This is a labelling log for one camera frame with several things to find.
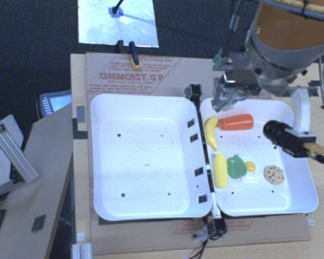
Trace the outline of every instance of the yellow banana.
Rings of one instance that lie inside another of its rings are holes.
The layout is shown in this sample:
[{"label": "yellow banana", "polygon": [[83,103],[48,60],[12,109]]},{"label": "yellow banana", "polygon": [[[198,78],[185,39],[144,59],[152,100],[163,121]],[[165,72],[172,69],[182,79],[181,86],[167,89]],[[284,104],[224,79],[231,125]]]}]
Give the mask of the yellow banana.
[{"label": "yellow banana", "polygon": [[226,188],[228,184],[228,168],[226,157],[222,153],[215,155],[214,177],[217,188]]},{"label": "yellow banana", "polygon": [[218,151],[218,147],[216,144],[216,139],[214,135],[214,129],[218,123],[218,118],[216,116],[207,119],[204,125],[205,130],[205,138],[206,142],[213,147],[215,151]]}]

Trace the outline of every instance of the green vegetable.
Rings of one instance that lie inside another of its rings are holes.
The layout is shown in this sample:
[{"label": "green vegetable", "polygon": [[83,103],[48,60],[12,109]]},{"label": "green vegetable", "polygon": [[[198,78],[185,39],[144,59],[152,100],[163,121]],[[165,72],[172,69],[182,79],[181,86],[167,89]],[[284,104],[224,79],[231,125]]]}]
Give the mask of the green vegetable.
[{"label": "green vegetable", "polygon": [[237,154],[232,158],[227,159],[227,166],[228,175],[234,179],[238,179],[246,175],[247,169],[245,167],[245,163]]}]

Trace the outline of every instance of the empty white tray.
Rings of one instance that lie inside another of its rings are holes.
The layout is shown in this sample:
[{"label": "empty white tray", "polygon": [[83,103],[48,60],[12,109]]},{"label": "empty white tray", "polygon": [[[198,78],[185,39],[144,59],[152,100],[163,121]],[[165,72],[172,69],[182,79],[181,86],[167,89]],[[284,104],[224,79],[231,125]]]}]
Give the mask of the empty white tray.
[{"label": "empty white tray", "polygon": [[[214,134],[219,152],[226,158],[238,155],[253,161],[256,171],[247,172],[242,179],[228,176],[224,189],[216,188],[219,208],[230,216],[310,213],[318,206],[318,196],[305,158],[293,158],[274,145],[263,135],[264,124],[276,120],[293,125],[291,109],[280,101],[245,100],[234,109],[217,113],[212,109],[211,99],[201,104],[203,121],[212,116],[219,119],[249,113],[254,120],[252,129],[245,131],[222,131],[215,128]],[[213,165],[213,149],[208,146],[210,163]],[[264,178],[264,167],[276,165],[285,175],[281,185],[272,185]]]},{"label": "empty white tray", "polygon": [[189,100],[101,94],[90,114],[100,217],[202,217],[210,211],[197,112]]}]

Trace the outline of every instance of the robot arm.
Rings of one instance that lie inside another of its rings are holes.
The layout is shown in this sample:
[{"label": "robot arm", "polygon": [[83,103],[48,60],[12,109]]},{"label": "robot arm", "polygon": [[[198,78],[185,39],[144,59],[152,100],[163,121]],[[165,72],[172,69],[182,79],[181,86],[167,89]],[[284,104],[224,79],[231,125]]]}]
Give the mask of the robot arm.
[{"label": "robot arm", "polygon": [[[296,138],[302,147],[307,141],[315,142],[315,135],[309,131],[309,97],[317,89],[289,84],[324,54],[324,0],[259,2],[245,51],[227,56],[220,50],[215,57],[218,62],[214,69],[220,70],[222,76],[214,80],[212,106],[216,111],[229,110],[237,101],[258,95],[262,89],[277,97],[291,97],[294,124],[293,128],[284,127],[283,133]],[[267,131],[275,125],[271,123]],[[305,151],[286,150],[295,157],[305,156]]]}]

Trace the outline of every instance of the transparent acrylic sheet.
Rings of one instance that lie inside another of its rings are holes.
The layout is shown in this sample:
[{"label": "transparent acrylic sheet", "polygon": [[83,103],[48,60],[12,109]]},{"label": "transparent acrylic sheet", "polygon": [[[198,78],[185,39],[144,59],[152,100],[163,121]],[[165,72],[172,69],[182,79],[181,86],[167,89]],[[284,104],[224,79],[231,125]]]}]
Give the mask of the transparent acrylic sheet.
[{"label": "transparent acrylic sheet", "polygon": [[78,0],[79,42],[158,47],[152,0],[124,0],[123,15],[112,17],[110,9],[120,0]]}]

